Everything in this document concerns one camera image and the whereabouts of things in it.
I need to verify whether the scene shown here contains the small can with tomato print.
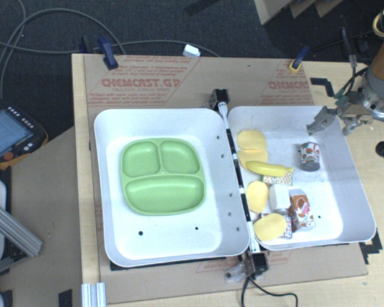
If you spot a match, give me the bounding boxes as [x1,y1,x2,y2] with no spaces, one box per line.
[299,141,322,172]

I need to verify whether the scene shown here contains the yellow oval crisp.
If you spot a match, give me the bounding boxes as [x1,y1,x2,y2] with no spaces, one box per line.
[253,212,288,242]
[245,180,269,214]
[237,148,269,169]
[236,129,268,150]

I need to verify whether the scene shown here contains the yellow banana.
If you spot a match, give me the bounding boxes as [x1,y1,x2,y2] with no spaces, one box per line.
[245,160,294,177]

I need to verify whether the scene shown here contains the small white bottle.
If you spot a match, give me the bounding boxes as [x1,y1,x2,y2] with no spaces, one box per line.
[268,184,291,214]

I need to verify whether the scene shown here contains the orange and white carton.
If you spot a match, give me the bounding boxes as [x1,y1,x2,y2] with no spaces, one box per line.
[287,187,316,232]

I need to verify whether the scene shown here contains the green and orange packet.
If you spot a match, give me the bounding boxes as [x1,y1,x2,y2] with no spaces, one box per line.
[260,173,294,187]

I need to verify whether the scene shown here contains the white plastic tray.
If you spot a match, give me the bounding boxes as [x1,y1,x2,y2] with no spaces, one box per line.
[93,107,252,268]
[227,104,378,252]

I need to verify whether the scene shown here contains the brown cardboard board, red print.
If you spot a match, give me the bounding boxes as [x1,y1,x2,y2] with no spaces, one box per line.
[83,54,369,305]

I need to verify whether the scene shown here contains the green divided plate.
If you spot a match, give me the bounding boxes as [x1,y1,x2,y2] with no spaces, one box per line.
[119,137,207,217]

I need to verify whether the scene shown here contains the thin black and white rod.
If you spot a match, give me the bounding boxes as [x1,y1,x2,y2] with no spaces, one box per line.
[218,102,257,253]

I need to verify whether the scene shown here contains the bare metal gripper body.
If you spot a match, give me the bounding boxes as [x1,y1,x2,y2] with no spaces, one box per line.
[336,87,384,123]

